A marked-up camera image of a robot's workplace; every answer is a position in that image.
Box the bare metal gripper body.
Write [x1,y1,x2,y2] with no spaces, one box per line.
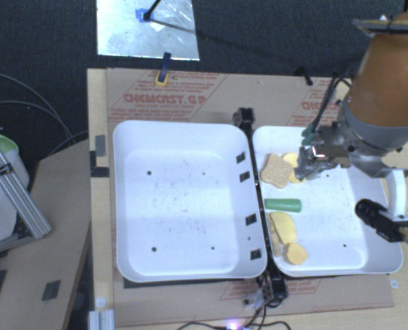
[301,126,398,179]

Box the yellow round chip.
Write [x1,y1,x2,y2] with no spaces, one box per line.
[285,242,309,266]
[281,152,300,168]
[288,169,308,184]

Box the tan toast slice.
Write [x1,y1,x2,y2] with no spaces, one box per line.
[260,153,294,190]

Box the green cylinder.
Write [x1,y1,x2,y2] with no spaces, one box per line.
[264,197,303,215]

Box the thin black rod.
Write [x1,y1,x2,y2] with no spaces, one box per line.
[243,122,277,281]

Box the white plastic tray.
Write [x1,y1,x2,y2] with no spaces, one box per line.
[251,125,405,278]
[112,119,268,283]

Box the yellow oval chip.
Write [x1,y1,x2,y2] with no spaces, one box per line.
[270,211,298,245]

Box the brown cardboard board red print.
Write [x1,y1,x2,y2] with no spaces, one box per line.
[105,67,396,327]

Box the pale yellow strip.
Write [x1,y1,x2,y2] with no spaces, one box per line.
[266,214,282,258]

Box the black cylinder on white bracket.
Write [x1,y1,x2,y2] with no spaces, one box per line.
[354,168,408,243]

